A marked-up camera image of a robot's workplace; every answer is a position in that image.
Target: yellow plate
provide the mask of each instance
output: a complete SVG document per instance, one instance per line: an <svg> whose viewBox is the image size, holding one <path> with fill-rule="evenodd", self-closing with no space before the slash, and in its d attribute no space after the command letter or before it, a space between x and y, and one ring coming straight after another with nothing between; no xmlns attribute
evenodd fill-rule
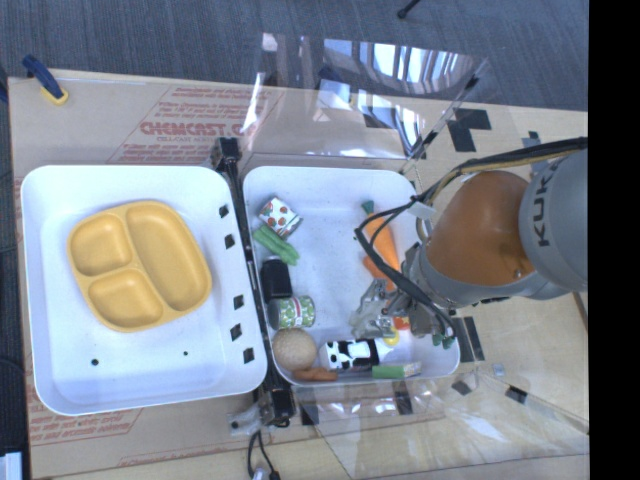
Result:
<svg viewBox="0 0 640 480"><path fill-rule="evenodd" d="M155 327L197 309L211 272L188 226L170 206L138 201L74 226L67 255L95 316L123 332Z"/></svg>

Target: copper colored cylinder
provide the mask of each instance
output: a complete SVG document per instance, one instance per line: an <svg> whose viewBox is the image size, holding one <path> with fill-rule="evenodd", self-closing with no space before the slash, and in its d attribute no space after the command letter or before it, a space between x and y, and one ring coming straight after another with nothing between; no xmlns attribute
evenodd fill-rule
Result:
<svg viewBox="0 0 640 480"><path fill-rule="evenodd" d="M518 230L526 180L485 171L467 180L436 223L426 249L431 265L457 281L502 286L534 271Z"/></svg>

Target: gray carpet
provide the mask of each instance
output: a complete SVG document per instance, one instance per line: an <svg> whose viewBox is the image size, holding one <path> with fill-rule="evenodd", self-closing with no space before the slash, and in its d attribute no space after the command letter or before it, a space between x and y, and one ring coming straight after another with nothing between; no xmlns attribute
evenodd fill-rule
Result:
<svg viewBox="0 0 640 480"><path fill-rule="evenodd" d="M0 65L253 83L263 32L487 58L502 103L587 110L589 0L0 0ZM0 455L24 446L7 107L0 104Z"/></svg>

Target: white tray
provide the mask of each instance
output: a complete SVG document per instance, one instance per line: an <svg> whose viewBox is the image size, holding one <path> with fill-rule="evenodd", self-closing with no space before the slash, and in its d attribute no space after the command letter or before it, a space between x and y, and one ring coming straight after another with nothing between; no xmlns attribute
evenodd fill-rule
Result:
<svg viewBox="0 0 640 480"><path fill-rule="evenodd" d="M243 187L252 229L262 224L258 212L274 196L304 219L288 242L300 254L297 265L289 267L294 295L309 295L316 306L316 321L305 330L318 347L331 340L354 339L349 317L373 280L362 265L365 252L353 231L366 217L360 205L373 200L376 210L381 211L406 204L416 194L413 185L387 170L264 166L250 171ZM418 240L415 217L404 212L392 221L391 229L402 260L404 252ZM257 242L253 247L258 268L273 256ZM270 339L275 333L269 328ZM434 347L429 337L417 339L406 331L387 360L421 361L421 377L442 377L457 369L460 348L457 341L447 350ZM295 380L275 362L292 384L313 384ZM338 380L370 381L370 373L341 375Z"/></svg>
<svg viewBox="0 0 640 480"><path fill-rule="evenodd" d="M204 167L45 166L25 177L21 194L35 387L47 407L90 414L246 393L263 381L266 353L222 176ZM91 313L66 241L83 218L142 199L169 204L184 219L213 289L192 313L123 333ZM228 249L227 236L235 242Z"/></svg>

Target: toy carrot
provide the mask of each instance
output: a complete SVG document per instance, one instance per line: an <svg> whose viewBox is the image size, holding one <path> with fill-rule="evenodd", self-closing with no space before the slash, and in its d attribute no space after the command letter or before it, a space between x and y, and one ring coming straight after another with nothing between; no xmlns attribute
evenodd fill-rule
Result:
<svg viewBox="0 0 640 480"><path fill-rule="evenodd" d="M365 256L362 260L362 264L367 268L371 275L376 279L385 279L387 281L386 289L388 292L392 292L395 289L395 284L389 279L373 262L370 256Z"/></svg>
<svg viewBox="0 0 640 480"><path fill-rule="evenodd" d="M362 204L362 208L367 215L373 214L373 201L367 201ZM369 235L369 239L378 230L378 228L385 221L384 217L378 217L372 220L365 226L365 231ZM373 242L374 248L378 251L378 254L387 262L387 264L395 270L400 270L400 261L398 260L398 253L396 251L395 242L393 241L393 235L391 234L391 228L385 226L380 233L376 236Z"/></svg>

